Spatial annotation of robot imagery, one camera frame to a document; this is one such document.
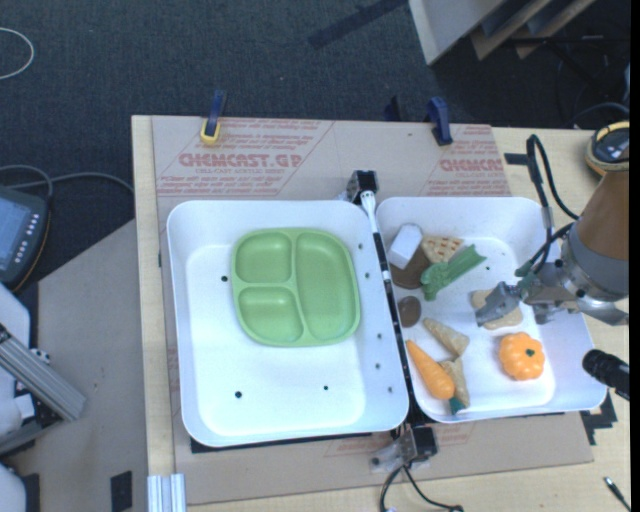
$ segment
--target wooden table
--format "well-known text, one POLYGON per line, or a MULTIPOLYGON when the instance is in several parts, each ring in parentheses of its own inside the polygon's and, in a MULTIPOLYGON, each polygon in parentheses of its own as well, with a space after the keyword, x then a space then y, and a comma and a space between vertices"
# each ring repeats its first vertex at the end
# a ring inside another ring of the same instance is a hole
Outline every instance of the wooden table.
MULTIPOLYGON (((501 154, 523 153, 526 139, 536 133, 542 141, 554 171, 556 188, 565 204, 581 211, 598 183, 587 170, 584 150, 590 133, 572 130, 495 128, 494 138, 501 154)), ((158 267, 159 235, 156 210, 152 125, 149 116, 132 118, 136 221, 140 271, 142 343, 147 421, 147 454, 150 475, 175 473, 171 410, 165 349, 162 283, 158 267)), ((537 200, 528 174, 521 166, 506 165, 505 173, 513 195, 537 200)), ((554 210, 556 225, 569 221, 554 210)), ((628 311, 628 299, 620 306, 628 311)), ((628 327, 609 327, 587 318, 597 348, 629 360, 628 327)), ((497 473, 425 482, 426 494, 444 503, 460 503, 465 511, 568 510, 601 512, 624 510, 606 487, 609 476, 627 500, 631 499, 631 452, 629 402, 613 395, 618 421, 613 428, 598 430, 595 461, 577 466, 497 473)), ((194 511, 250 512, 288 511, 377 511, 379 486, 299 494, 190 507, 194 511)), ((387 506, 398 510, 427 508, 409 484, 394 485, 387 494, 387 506)))

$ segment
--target orange carrot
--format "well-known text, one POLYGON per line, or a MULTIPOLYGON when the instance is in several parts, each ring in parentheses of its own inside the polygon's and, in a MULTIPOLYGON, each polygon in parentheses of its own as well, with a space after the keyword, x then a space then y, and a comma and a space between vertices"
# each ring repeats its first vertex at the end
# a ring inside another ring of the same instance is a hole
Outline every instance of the orange carrot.
POLYGON ((456 386, 444 368, 436 363, 414 341, 407 340, 407 349, 429 392, 440 400, 451 399, 455 393, 456 386))

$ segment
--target orange pumpkin toy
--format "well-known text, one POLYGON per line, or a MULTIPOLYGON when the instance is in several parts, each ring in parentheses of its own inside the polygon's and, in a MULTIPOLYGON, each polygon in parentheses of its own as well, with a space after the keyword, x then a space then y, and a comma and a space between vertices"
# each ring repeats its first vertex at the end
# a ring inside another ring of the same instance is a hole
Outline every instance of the orange pumpkin toy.
POLYGON ((516 380, 537 379, 544 370, 542 343, 524 332, 502 338, 499 358, 504 371, 516 380))

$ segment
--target green divided plate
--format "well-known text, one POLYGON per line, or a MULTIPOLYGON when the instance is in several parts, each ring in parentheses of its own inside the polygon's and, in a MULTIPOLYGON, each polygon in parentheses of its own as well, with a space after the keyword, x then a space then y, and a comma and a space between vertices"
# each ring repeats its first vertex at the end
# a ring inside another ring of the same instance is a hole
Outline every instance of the green divided plate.
POLYGON ((326 231, 263 229, 243 236, 233 249, 232 288, 240 324, 266 345, 338 343, 360 322, 351 256, 326 231))

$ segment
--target white tray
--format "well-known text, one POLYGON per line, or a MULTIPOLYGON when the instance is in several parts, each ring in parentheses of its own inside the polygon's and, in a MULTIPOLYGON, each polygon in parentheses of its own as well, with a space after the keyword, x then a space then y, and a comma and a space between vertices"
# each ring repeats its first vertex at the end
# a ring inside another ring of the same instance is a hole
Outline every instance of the white tray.
POLYGON ((182 418, 213 447, 392 430, 409 400, 366 215, 344 201, 189 201, 167 221, 182 418), (237 320, 232 250, 263 228, 317 228, 349 249, 361 320, 345 341, 270 347, 237 320))
MULTIPOLYGON (((426 302, 422 291, 394 286, 397 301, 415 295, 422 301, 422 317, 431 317, 466 334, 471 341, 462 356, 471 407, 452 415, 448 404, 433 398, 410 362, 416 401, 425 414, 453 423, 488 418, 588 410, 605 398, 606 387, 582 368, 582 358, 593 348, 581 314, 559 313, 551 323, 536 324, 531 307, 521 304, 523 322, 489 331, 478 327, 470 302, 475 290, 492 289, 498 282, 515 284, 516 268, 532 257, 544 242, 540 206, 524 198, 390 198, 377 209, 385 247, 390 247, 403 224, 417 224, 423 234, 455 236, 474 244, 487 259, 426 302), (524 331, 542 342, 547 364, 543 375, 516 382, 500 367, 497 344, 507 333, 524 331)), ((553 245, 550 261, 559 249, 553 245)), ((423 327, 422 321, 403 329, 437 361, 451 354, 423 327)))

